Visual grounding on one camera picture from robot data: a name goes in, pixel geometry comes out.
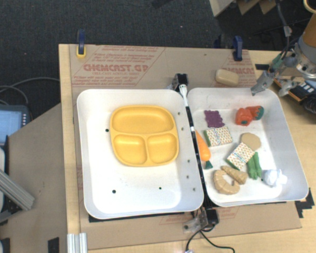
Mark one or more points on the thin black and white rod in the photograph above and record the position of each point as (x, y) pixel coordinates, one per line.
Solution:
(188, 115)

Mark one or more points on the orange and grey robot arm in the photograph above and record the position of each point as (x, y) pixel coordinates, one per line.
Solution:
(312, 30)

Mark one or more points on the white and blue crumpled wrapper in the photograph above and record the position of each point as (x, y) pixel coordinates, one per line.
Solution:
(272, 177)

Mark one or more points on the beige bread wedge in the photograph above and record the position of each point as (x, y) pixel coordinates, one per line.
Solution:
(238, 176)

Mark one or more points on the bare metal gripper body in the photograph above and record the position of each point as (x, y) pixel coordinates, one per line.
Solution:
(309, 71)

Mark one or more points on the purple grapes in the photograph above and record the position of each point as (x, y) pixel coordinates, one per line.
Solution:
(213, 118)

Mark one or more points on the yellow divided plate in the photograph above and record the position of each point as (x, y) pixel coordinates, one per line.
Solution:
(143, 134)

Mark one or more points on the brown cardboard board red print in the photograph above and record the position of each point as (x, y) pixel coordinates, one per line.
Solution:
(147, 62)

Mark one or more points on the patterned packet with green edge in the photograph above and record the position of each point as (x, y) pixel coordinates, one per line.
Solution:
(219, 136)
(240, 155)

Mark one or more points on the orange carrot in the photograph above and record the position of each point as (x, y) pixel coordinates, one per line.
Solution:
(203, 147)

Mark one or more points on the beige rounded block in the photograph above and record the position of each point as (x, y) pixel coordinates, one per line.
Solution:
(227, 77)

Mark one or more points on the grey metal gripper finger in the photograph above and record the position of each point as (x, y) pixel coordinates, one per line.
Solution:
(262, 83)

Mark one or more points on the beige croissant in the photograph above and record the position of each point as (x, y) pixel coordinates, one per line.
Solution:
(222, 185)

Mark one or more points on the orange bell pepper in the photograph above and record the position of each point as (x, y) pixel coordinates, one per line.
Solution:
(242, 117)

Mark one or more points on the green asparagus bundle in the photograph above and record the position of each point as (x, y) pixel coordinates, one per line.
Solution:
(254, 167)

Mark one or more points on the beige biscuit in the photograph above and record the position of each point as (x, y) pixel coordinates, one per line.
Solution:
(250, 140)

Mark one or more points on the red strawberry with green top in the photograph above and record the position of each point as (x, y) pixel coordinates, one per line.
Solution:
(257, 112)

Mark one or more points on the white plastic tray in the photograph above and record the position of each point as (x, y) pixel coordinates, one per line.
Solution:
(279, 141)
(137, 188)

